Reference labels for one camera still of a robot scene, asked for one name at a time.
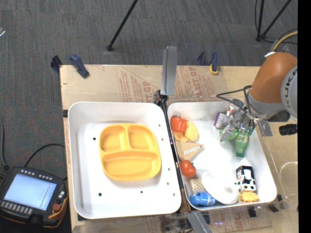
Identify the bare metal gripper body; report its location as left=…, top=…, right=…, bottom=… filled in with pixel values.
left=227, top=105, right=256, bottom=133

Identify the green leafy vegetable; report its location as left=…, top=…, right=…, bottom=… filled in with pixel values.
left=218, top=127, right=241, bottom=141

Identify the white printed small carton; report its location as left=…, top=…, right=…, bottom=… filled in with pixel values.
left=226, top=103, right=241, bottom=118

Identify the purple small carton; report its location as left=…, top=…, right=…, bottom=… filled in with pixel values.
left=214, top=112, right=228, bottom=130

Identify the green plastic bottle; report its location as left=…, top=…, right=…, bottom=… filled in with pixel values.
left=235, top=130, right=250, bottom=158

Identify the white plastic tray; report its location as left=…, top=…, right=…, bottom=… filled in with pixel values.
left=68, top=101, right=183, bottom=220
left=167, top=101, right=278, bottom=212

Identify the yellow corn cob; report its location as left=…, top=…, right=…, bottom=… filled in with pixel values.
left=185, top=120, right=200, bottom=142

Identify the cow print milk carton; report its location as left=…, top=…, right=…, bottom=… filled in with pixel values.
left=235, top=157, right=258, bottom=194

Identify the tan round biscuit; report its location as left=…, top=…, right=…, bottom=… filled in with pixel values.
left=173, top=131, right=189, bottom=143

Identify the orange bell pepper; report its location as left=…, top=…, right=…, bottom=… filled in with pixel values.
left=170, top=115, right=188, bottom=134

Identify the red tomato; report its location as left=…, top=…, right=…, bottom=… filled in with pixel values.
left=179, top=159, right=197, bottom=179

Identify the white bowl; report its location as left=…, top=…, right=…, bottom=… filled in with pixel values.
left=201, top=169, right=239, bottom=206

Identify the tan waffle patterned cone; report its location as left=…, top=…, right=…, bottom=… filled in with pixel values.
left=189, top=178, right=206, bottom=194

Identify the yellow waffle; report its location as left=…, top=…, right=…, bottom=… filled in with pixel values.
left=238, top=191, right=260, bottom=203

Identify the blue plastic bottle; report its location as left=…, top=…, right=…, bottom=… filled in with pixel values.
left=189, top=191, right=218, bottom=207

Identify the yellow divided plate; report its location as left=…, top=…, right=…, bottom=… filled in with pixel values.
left=98, top=123, right=162, bottom=182

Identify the black tripod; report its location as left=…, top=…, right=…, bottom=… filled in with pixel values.
left=106, top=0, right=145, bottom=52
left=254, top=0, right=298, bottom=43

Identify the brown cardboard board red print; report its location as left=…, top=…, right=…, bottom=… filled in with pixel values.
left=59, top=64, right=298, bottom=233

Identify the black cylinder on white bracket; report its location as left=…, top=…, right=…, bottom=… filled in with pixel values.
left=268, top=109, right=298, bottom=136

